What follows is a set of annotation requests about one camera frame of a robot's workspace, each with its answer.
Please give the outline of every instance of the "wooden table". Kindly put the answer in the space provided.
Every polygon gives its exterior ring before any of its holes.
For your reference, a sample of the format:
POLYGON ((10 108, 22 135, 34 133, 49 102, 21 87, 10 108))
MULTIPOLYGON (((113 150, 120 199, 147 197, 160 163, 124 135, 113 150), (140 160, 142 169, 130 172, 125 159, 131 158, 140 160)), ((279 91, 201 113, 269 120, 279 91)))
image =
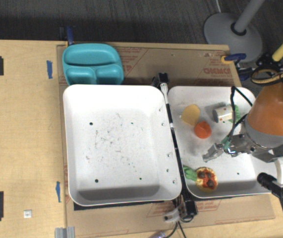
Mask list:
MULTIPOLYGON (((0 237, 54 237, 55 228, 67 226, 57 74, 57 46, 64 44, 0 40, 4 65, 0 75, 0 191, 4 194, 0 237), (25 210, 32 210, 31 218, 24 218, 25 210)), ((270 201, 275 219, 184 231, 188 238, 283 237, 280 201, 273 196, 270 201)))

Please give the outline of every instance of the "metal pole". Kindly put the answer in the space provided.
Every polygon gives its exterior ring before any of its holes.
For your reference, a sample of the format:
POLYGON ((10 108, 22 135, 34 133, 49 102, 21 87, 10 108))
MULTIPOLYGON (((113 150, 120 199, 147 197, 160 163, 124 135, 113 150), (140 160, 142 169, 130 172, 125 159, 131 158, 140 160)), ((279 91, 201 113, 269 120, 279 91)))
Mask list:
POLYGON ((265 0, 251 0, 249 2, 244 12, 241 14, 241 16, 234 25, 234 30, 237 33, 243 33, 245 31, 245 29, 247 28, 252 18, 257 13, 264 1, 265 0))

